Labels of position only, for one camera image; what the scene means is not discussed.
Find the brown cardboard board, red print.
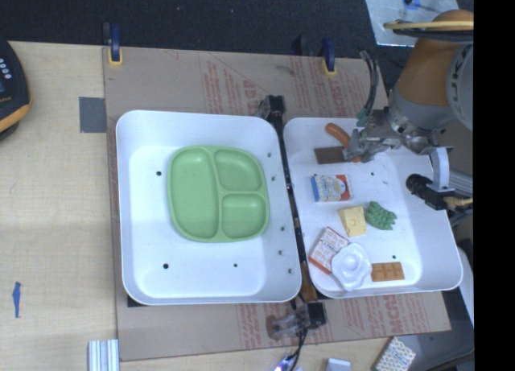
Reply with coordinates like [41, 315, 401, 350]
[101, 46, 452, 362]

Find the black block with thin wires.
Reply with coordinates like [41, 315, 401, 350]
[255, 94, 287, 119]
[266, 300, 328, 339]

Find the small white box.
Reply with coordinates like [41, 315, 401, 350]
[324, 357, 352, 371]

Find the orange sausage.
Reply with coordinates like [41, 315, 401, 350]
[324, 122, 364, 163]

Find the yellow cheese wedge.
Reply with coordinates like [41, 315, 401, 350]
[337, 204, 369, 238]

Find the thin black and white rod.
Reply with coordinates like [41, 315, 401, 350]
[271, 110, 315, 303]

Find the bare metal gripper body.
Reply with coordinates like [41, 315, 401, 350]
[368, 109, 444, 157]

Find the green divided plate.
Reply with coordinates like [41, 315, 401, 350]
[167, 144, 270, 244]

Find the brown flat rectangle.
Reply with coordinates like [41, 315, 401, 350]
[313, 146, 350, 166]

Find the orange and white packet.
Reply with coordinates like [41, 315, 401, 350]
[307, 226, 350, 275]
[371, 336, 417, 371]

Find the white plastic tray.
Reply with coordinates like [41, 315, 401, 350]
[282, 116, 464, 299]
[115, 109, 303, 307]

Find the white fried egg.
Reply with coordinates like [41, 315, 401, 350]
[330, 242, 373, 293]

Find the brown biscuit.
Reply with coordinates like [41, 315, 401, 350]
[369, 262, 406, 283]

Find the blue and white carton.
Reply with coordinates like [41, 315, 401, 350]
[310, 173, 353, 204]

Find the black cylinder on white bracket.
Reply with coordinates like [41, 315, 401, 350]
[405, 146, 458, 212]

